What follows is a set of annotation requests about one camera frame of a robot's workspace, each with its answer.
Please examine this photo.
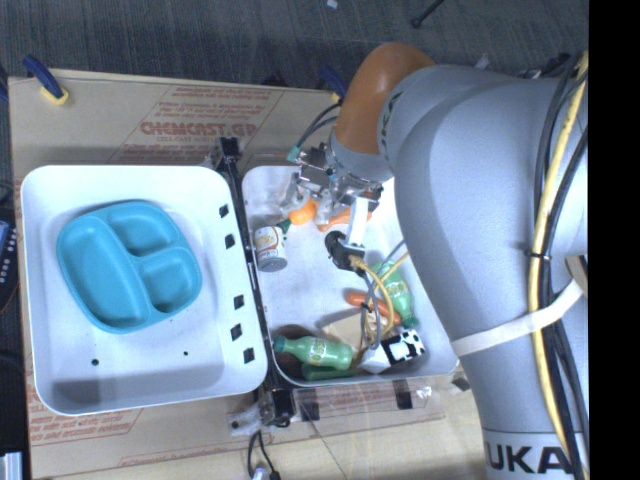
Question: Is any orange carrot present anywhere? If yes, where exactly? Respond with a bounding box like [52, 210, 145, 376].
[276, 198, 374, 234]

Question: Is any black cylinder on white bracket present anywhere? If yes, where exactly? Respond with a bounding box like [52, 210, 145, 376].
[323, 195, 374, 272]

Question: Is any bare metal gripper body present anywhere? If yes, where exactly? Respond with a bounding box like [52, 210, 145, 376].
[293, 144, 385, 205]

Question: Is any green plastic bottle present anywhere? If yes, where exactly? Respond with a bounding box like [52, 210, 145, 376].
[372, 260, 420, 330]
[272, 335, 355, 371]

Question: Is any white plastic tray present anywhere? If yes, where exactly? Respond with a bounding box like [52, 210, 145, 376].
[241, 164, 462, 389]
[19, 164, 269, 416]

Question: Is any green flat packet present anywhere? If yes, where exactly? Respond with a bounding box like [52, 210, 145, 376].
[300, 362, 357, 382]

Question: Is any brown cardboard board red print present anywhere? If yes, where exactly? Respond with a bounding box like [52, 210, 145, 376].
[7, 67, 454, 480]

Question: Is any black and white carton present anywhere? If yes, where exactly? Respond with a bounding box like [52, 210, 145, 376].
[359, 328, 428, 376]

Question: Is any tan bread slice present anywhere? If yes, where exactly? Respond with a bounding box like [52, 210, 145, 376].
[319, 314, 382, 355]

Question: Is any orange sausage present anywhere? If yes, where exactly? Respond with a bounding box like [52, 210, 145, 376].
[345, 291, 404, 327]

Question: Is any small white can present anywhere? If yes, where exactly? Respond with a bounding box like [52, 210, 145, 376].
[252, 224, 290, 273]

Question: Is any blue divided plate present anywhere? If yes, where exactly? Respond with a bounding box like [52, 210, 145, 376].
[55, 199, 204, 335]

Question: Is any brown doughnut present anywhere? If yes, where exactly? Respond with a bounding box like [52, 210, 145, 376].
[274, 323, 317, 375]

